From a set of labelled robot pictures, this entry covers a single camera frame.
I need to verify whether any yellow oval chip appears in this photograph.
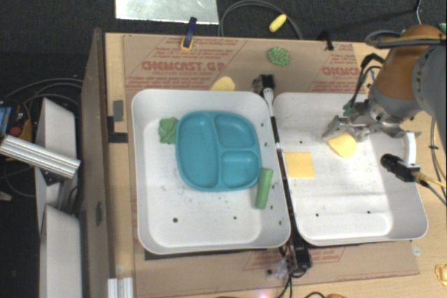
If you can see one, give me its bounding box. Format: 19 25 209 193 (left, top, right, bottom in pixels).
326 131 358 159
210 75 236 92

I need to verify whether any thin black and white rod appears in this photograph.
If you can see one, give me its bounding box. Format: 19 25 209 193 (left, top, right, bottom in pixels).
263 87 305 258

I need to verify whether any yellow oblong toy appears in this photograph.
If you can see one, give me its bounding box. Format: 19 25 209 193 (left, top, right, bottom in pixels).
268 13 288 33

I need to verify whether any green lettuce leaf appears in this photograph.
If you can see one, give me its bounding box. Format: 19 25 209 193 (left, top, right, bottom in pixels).
158 117 180 145

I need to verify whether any black block with thin wires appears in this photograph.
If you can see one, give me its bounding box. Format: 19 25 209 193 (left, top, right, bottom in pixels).
278 243 312 279
252 73 277 96

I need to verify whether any green cylinder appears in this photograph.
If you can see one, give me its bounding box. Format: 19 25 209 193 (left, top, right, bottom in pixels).
254 167 274 211

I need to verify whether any yellow square cheese slice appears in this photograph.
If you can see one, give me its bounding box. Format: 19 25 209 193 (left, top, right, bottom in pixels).
284 151 316 180

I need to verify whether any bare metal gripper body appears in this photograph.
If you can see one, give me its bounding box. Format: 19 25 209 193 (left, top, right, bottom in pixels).
347 101 412 139

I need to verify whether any blue divided plate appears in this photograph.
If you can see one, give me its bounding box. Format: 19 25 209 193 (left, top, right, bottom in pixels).
175 110 263 192

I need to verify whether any brown cardboard board red print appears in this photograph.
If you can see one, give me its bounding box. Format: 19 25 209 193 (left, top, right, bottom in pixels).
122 34 420 288

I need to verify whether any green speckled biscuit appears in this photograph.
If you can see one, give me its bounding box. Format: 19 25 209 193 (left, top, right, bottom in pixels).
267 47 292 67

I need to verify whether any white plastic tray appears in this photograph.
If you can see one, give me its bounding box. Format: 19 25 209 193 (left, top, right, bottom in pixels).
272 91 430 247
131 88 292 255

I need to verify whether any black cylinder on white bracket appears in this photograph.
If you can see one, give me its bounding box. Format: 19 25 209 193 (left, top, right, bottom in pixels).
380 131 421 183

